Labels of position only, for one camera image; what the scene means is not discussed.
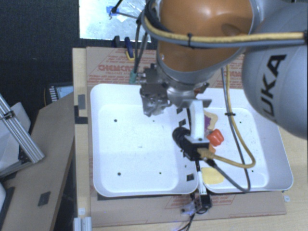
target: red object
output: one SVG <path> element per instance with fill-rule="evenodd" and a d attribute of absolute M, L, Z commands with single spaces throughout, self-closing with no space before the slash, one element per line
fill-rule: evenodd
<path fill-rule="evenodd" d="M 213 146 L 218 146 L 225 140 L 219 129 L 213 130 L 213 132 L 207 135 L 207 139 Z"/>

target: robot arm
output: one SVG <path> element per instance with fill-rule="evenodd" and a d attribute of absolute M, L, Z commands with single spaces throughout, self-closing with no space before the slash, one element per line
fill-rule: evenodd
<path fill-rule="evenodd" d="M 140 79 L 144 113 L 158 115 L 171 104 L 188 108 L 195 89 L 246 51 L 242 78 L 251 105 L 307 139 L 307 13 L 306 3 L 280 0 L 150 0 L 141 22 L 158 48 L 156 64 Z M 301 36 L 245 37 L 278 32 Z M 242 41 L 228 41 L 241 35 Z"/>

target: yellow block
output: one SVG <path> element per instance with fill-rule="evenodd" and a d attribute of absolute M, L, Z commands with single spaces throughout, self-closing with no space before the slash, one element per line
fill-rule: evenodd
<path fill-rule="evenodd" d="M 202 179 L 205 184 L 219 184 L 225 179 L 216 169 L 212 167 L 201 168 Z"/>

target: black floor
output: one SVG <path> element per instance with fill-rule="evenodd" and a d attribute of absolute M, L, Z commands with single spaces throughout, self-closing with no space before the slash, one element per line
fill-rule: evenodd
<path fill-rule="evenodd" d="M 10 105 L 21 102 L 31 120 L 50 83 L 72 81 L 72 48 L 110 46 L 79 38 L 78 10 L 78 0 L 0 0 L 0 93 Z M 71 218 L 67 191 L 56 230 Z"/>

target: yellow cable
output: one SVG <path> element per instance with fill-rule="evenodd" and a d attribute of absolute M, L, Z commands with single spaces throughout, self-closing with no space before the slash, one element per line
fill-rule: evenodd
<path fill-rule="evenodd" d="M 227 102 L 228 102 L 228 105 L 229 105 L 230 113 L 233 113 L 232 112 L 232 107 L 231 107 L 231 101 L 230 101 L 230 72 L 229 72 L 229 65 L 227 65 L 227 83 L 226 83 L 226 86 L 227 86 Z M 251 168 L 251 167 L 256 165 L 256 160 L 255 160 L 254 156 L 252 155 L 251 151 L 248 149 L 245 141 L 243 140 L 243 138 L 241 136 L 241 133 L 239 132 L 239 130 L 238 130 L 237 126 L 236 126 L 236 123 L 235 123 L 235 120 L 234 120 L 233 116 L 231 116 L 231 121 L 232 121 L 232 124 L 233 124 L 233 127 L 234 127 L 234 130 L 236 132 L 237 137 L 239 138 L 242 146 L 244 147 L 245 151 L 247 152 L 247 154 L 249 155 L 249 157 L 250 157 L 250 159 L 252 161 L 250 164 L 240 164 L 240 163 L 237 163 L 237 162 L 232 161 L 230 159 L 227 159 L 225 157 L 218 156 L 218 155 L 210 152 L 207 148 L 199 148 L 197 151 L 200 154 L 201 158 L 216 159 L 216 160 L 225 162 L 227 164 L 231 164 L 231 165 L 236 166 L 236 167 Z"/>
<path fill-rule="evenodd" d="M 144 18 L 144 21 L 148 29 L 159 36 L 168 39 L 177 39 L 183 41 L 189 40 L 189 37 L 187 35 L 170 33 L 153 27 L 146 17 Z M 199 42 L 199 43 L 236 43 L 236 42 L 287 40 L 287 39 L 305 39 L 305 35 L 303 32 L 282 32 L 282 33 L 259 33 L 250 35 L 237 35 L 237 36 L 227 36 L 227 37 L 192 36 L 190 40 L 191 42 Z"/>

